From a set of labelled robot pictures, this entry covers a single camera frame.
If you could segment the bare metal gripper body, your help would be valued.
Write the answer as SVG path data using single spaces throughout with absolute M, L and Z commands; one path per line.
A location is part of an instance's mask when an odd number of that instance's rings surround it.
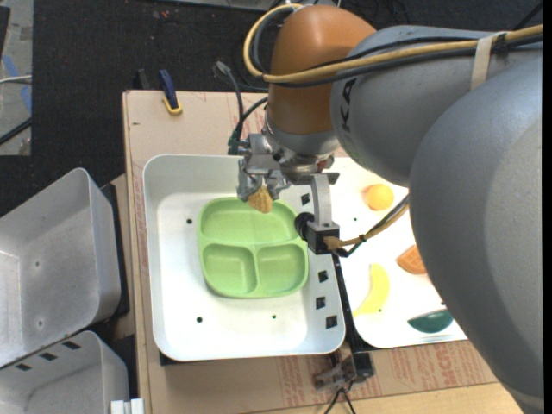
M 242 142 L 243 170 L 249 175 L 280 172 L 289 180 L 319 173 L 331 166 L 335 152 L 333 132 L 294 135 L 262 132 L 250 134 Z

